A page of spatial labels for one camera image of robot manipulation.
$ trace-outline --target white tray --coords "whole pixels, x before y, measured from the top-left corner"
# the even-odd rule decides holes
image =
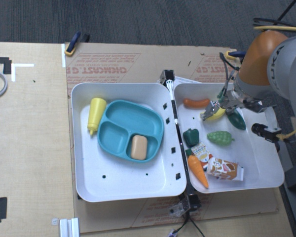
[[[90,137],[87,122],[94,97],[105,99],[107,104],[131,101],[161,115],[164,135],[151,161],[137,163],[110,155],[98,145],[97,134]],[[166,87],[158,83],[81,83],[72,90],[72,110],[76,189],[82,199],[101,202],[171,197],[184,192],[185,170]]]
[[[183,135],[183,132],[189,128],[198,129],[200,141],[206,145],[213,157],[239,163],[244,168],[244,179],[243,181],[217,180],[216,177],[206,174],[209,183],[209,188],[206,189],[193,173],[189,172],[192,185],[202,193],[279,187],[284,182],[284,171],[276,148],[273,143],[258,137],[251,131],[251,126],[254,123],[267,125],[264,113],[257,114],[247,109],[238,108],[238,112],[246,123],[246,130],[239,130],[230,123],[226,115],[217,120],[203,121],[200,118],[200,113],[205,109],[188,109],[183,104],[184,98],[217,100],[217,95],[222,87],[223,84],[220,83],[182,83],[175,87],[174,97],[180,132]],[[211,143],[207,139],[207,133],[218,130],[230,132],[235,141],[227,147]]]

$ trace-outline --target dark gray floor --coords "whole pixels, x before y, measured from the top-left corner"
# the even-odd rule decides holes
[[[90,42],[228,46],[245,51],[260,33],[253,30],[253,18],[277,19],[292,1],[0,0],[0,41],[64,43],[81,31],[90,34]],[[296,25],[296,4],[283,21]],[[294,114],[289,101],[274,95],[265,102],[278,106],[280,127],[290,133]],[[296,165],[296,143],[287,145],[287,154]],[[296,200],[292,206],[292,191],[285,185],[280,190],[296,236]]]

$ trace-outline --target wooden surface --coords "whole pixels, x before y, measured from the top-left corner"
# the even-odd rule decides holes
[[[57,219],[74,217],[66,69],[60,44],[1,43],[0,57],[16,68],[0,97],[0,197],[7,218],[0,237],[56,237]],[[206,237],[293,236],[279,189],[276,213],[196,222]],[[114,230],[83,236],[167,236],[181,224]],[[201,236],[191,222],[179,236]]]

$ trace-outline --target yellow bottle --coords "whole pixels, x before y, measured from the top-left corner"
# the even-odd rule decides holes
[[[102,98],[93,98],[90,104],[88,130],[92,136],[99,128],[99,124],[103,115],[103,112],[107,106],[107,103]]]

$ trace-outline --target robotic arm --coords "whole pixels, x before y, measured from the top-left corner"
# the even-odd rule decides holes
[[[273,108],[260,104],[272,92],[290,100],[296,117],[296,37],[287,38],[278,31],[268,30],[258,35],[250,45],[234,80],[233,88],[227,90],[219,102],[210,103],[202,119],[210,117],[218,106],[227,115],[236,108],[253,112],[265,112],[270,133],[278,133]]]

